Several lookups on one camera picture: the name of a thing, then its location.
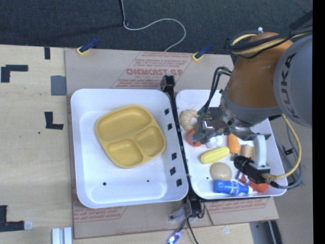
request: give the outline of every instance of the wooden surface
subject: wooden surface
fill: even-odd
[[[0,243],[51,243],[53,228],[72,227],[71,171],[66,96],[51,95],[51,76],[65,76],[64,49],[0,45],[0,66],[28,65],[0,83],[0,205],[7,221],[31,221],[32,229],[1,232]],[[46,129],[44,112],[62,130]],[[249,224],[193,229],[199,243],[253,244]],[[173,231],[74,240],[73,243],[166,243]],[[188,229],[177,242],[194,243]]]

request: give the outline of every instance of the yellow plate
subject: yellow plate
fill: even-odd
[[[95,129],[108,157],[122,168],[141,165],[166,148],[157,121],[139,105],[128,105],[101,116]]]

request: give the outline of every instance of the white tray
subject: white tray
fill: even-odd
[[[146,108],[156,119],[165,135],[166,149],[140,166],[124,169],[106,155],[97,139],[95,124],[102,115],[133,104]],[[71,97],[71,110],[77,195],[85,206],[103,208],[157,203],[177,201],[186,196],[188,182],[172,108],[163,92],[81,89]]]
[[[180,115],[182,111],[187,109],[200,110],[201,107],[207,102],[209,98],[210,90],[182,90],[176,95],[177,111]],[[221,94],[216,91],[214,97],[211,100],[211,107],[218,107],[220,104]],[[266,140],[267,147],[267,164],[271,167],[271,174],[280,175],[284,173],[281,158],[277,150],[273,132],[268,120],[261,122],[252,128],[255,133],[271,134],[268,140]],[[208,151],[209,148],[204,144],[199,147],[190,145],[187,141],[188,133],[181,129],[183,138],[184,151],[188,166],[188,173],[190,175],[190,183],[194,192],[203,199],[231,199],[231,198],[251,198],[251,197],[267,197],[267,196],[279,196],[286,192],[286,189],[277,189],[269,187],[264,193],[253,192],[252,194],[241,194],[241,195],[229,195],[222,193],[213,192],[213,179],[210,175],[210,165],[203,164],[200,160],[201,155]],[[227,138],[223,137],[223,146],[227,146]],[[253,146],[251,141],[239,140],[241,145],[250,144]],[[219,162],[226,163],[232,170],[232,179],[235,180],[238,170],[234,167],[233,161],[231,161],[232,154],[221,159]],[[277,181],[280,185],[287,185],[286,178]]]

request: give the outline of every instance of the gray floor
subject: gray floor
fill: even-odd
[[[302,183],[282,196],[274,197],[279,213],[276,221],[283,244],[314,243],[313,237],[313,167],[312,167],[312,129],[290,122],[302,147]],[[286,125],[282,118],[271,121],[275,137],[286,149],[291,145]]]

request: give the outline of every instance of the black hole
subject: black hole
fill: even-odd
[[[175,167],[173,167],[173,168],[172,168],[172,169],[170,169],[169,171],[170,171],[171,175],[173,175],[174,173],[176,173],[176,168],[175,168]]]
[[[177,185],[177,187],[179,187],[180,185],[182,185],[182,179],[178,179],[176,181],[176,185]]]

